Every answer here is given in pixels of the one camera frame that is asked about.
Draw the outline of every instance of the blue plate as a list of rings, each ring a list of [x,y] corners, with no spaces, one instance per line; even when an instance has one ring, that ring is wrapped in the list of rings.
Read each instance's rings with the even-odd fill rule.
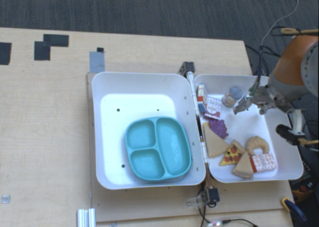
[[[133,172],[144,180],[178,177],[191,166],[185,130],[171,117],[133,122],[125,132],[125,144]]]

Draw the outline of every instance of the toy bread slice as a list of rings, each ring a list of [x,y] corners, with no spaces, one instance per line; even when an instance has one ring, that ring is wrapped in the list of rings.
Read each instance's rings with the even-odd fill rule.
[[[225,166],[228,164],[236,164],[239,162],[240,157],[246,150],[242,147],[242,145],[233,140],[227,149],[222,161],[220,162],[219,166]]]
[[[254,176],[253,167],[251,166],[247,151],[245,151],[240,157],[240,160],[233,169],[232,173],[242,178],[252,178]]]
[[[215,157],[227,150],[229,145],[210,129],[207,122],[203,124],[203,131],[208,157]]]

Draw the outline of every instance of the small bottle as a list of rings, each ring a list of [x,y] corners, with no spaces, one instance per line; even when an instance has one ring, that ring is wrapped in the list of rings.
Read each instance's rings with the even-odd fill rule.
[[[222,102],[226,107],[232,108],[235,106],[236,102],[238,102],[243,96],[243,92],[237,87],[233,86],[229,88],[228,93],[224,95],[222,98]]]

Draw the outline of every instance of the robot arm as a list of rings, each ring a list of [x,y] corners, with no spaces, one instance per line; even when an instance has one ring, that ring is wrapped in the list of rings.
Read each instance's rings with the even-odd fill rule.
[[[307,93],[318,97],[318,48],[318,36],[298,35],[293,38],[270,74],[268,84],[259,86],[256,80],[251,95],[238,102],[234,113],[255,104],[260,114],[273,108],[292,114],[293,129],[279,126],[277,133],[291,144],[301,143],[300,139],[305,137],[302,133],[302,110],[295,109],[292,102]]]

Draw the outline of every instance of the wooden table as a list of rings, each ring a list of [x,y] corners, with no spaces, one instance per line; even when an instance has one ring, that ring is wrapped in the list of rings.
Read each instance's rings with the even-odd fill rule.
[[[44,34],[69,35],[69,47],[52,47],[50,61],[34,61],[34,42],[43,41]],[[0,204],[4,227],[76,226],[76,211],[92,207],[90,51],[104,48],[106,71],[176,73],[183,61],[193,61],[196,74],[251,74],[242,41],[0,28],[0,42],[12,43],[10,64],[0,65],[0,196],[11,196],[9,204]],[[236,217],[263,227],[292,226],[280,205],[284,196],[292,200],[288,181],[216,186],[221,201],[208,211],[209,220]],[[182,191],[174,189],[177,195]],[[170,204],[155,209],[156,214],[135,205],[116,208],[114,219],[97,226],[116,221],[120,227],[193,227],[201,222],[197,211]],[[146,220],[130,217],[145,210],[150,212]]]

